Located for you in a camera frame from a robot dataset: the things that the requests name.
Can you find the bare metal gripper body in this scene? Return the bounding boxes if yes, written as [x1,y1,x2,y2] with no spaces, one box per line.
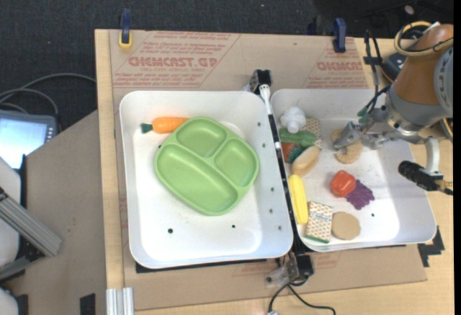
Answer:
[359,107,434,150]

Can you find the tan pretzel biscuit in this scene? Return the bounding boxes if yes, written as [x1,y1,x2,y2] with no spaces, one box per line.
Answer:
[330,128,364,165]

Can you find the patterned beige packet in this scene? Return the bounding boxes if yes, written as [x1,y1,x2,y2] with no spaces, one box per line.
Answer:
[304,117,324,149]

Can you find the tan bread roll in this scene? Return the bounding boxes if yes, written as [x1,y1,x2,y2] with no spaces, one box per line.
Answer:
[290,145,322,178]

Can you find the orange bell pepper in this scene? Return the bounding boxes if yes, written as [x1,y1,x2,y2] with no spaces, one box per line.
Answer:
[329,169,357,198]

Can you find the green cucumber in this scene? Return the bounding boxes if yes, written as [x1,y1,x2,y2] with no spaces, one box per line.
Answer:
[278,128,318,148]

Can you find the red strawberry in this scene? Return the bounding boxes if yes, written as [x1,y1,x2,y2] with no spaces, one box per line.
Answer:
[280,142,304,164]

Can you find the purple grapes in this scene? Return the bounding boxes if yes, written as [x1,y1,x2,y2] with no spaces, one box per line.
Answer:
[346,179,376,211]

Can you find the thin black and white rod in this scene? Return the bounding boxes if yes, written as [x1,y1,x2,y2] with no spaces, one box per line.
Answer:
[259,84,300,235]

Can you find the white plastic tray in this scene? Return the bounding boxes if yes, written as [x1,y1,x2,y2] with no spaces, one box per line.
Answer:
[118,89,295,270]
[269,88,438,253]

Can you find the yellow corn cob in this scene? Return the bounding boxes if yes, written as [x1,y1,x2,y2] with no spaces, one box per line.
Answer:
[287,174,310,226]

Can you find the white and blue patterned carton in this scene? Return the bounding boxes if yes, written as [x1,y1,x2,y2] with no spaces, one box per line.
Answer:
[303,200,334,244]

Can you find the round tan biscuit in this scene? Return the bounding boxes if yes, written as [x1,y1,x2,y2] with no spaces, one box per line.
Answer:
[330,211,362,241]

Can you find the green divided plate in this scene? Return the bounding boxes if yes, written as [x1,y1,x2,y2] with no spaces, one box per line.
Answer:
[153,116,261,217]

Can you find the brown cardboard board red print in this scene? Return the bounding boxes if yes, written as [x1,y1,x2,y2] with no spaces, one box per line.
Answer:
[107,29,429,311]

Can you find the orange carrot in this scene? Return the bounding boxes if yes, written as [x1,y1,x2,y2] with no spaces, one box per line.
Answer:
[140,115,190,136]

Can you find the black cylinder on white bracket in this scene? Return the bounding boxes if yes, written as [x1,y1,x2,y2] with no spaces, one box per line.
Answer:
[398,136,444,192]

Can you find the black block with thin wires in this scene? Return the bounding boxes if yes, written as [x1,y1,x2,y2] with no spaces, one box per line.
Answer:
[248,68,273,93]
[292,253,315,278]

